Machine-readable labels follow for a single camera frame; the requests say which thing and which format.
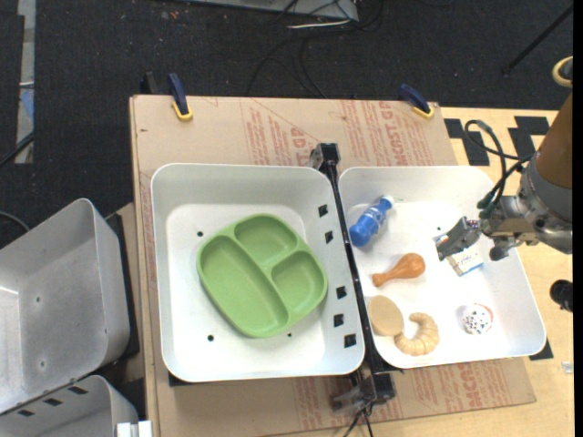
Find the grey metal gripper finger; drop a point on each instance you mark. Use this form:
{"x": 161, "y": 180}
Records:
{"x": 465, "y": 229}
{"x": 445, "y": 248}

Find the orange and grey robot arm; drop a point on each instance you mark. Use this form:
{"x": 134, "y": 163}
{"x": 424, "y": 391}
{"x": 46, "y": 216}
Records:
{"x": 555, "y": 153}

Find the beige toy croissant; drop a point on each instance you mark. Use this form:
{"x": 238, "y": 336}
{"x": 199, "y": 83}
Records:
{"x": 426, "y": 335}

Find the orange toy chicken drumstick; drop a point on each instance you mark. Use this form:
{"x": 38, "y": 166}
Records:
{"x": 405, "y": 267}

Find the small white and blue carton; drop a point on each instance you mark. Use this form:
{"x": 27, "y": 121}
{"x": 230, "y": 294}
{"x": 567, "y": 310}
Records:
{"x": 469, "y": 262}

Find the green divided plate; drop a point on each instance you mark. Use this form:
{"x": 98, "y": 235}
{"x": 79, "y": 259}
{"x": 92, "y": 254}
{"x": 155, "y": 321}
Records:
{"x": 237, "y": 285}

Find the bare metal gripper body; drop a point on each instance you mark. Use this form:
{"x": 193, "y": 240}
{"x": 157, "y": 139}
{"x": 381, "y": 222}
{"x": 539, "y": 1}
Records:
{"x": 524, "y": 226}

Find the tan oval biscuit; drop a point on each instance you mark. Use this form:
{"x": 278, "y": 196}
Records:
{"x": 385, "y": 316}

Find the blue plastic bottle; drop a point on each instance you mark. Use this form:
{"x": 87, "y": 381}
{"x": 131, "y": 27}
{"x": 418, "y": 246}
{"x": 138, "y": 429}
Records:
{"x": 366, "y": 226}

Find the brown cardboard board red print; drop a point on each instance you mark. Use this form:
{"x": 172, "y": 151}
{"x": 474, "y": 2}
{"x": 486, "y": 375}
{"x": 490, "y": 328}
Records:
{"x": 255, "y": 130}

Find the thin black rod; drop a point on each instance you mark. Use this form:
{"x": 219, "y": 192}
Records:
{"x": 353, "y": 262}

